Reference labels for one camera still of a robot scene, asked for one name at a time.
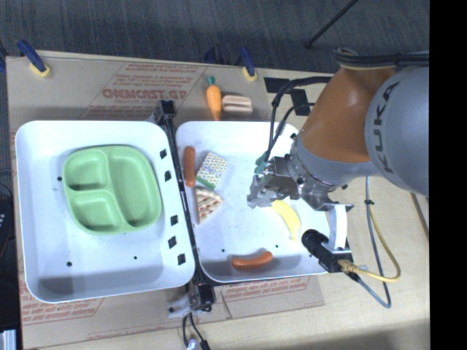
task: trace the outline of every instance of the green plate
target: green plate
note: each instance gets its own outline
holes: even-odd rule
[[[112,235],[141,230],[161,215],[153,167],[136,148],[79,150],[66,159],[62,177],[72,216],[86,232]]]

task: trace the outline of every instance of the toy pizza slice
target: toy pizza slice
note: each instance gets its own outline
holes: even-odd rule
[[[195,188],[196,208],[198,209],[198,224],[220,207],[224,200],[215,192],[205,188]]]

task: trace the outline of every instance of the toy banana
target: toy banana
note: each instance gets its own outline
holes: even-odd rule
[[[297,240],[297,234],[300,231],[300,218],[290,205],[282,200],[275,200],[272,203],[272,208],[284,220],[287,225],[292,240]]]

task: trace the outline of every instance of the yellow clamp tip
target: yellow clamp tip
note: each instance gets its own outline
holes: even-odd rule
[[[251,82],[253,80],[255,80],[256,78],[258,78],[258,75],[256,74],[256,71],[255,71],[255,75],[253,75],[253,76],[248,74],[248,70],[247,70],[247,68],[245,66],[243,66],[242,72],[243,72],[243,75],[245,76],[245,78],[247,78]]]
[[[29,68],[34,72],[36,73],[37,75],[39,75],[41,78],[45,78],[49,73],[50,73],[50,67],[47,66],[46,64],[44,64],[45,66],[45,70],[44,71],[40,71],[37,67],[35,67],[32,63],[29,64]]]

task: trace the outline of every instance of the toy carrot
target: toy carrot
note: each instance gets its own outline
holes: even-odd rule
[[[215,78],[209,77],[207,79],[209,87],[206,90],[207,102],[211,110],[214,120],[220,120],[220,110],[222,109],[222,97],[220,95],[220,88],[216,86]]]

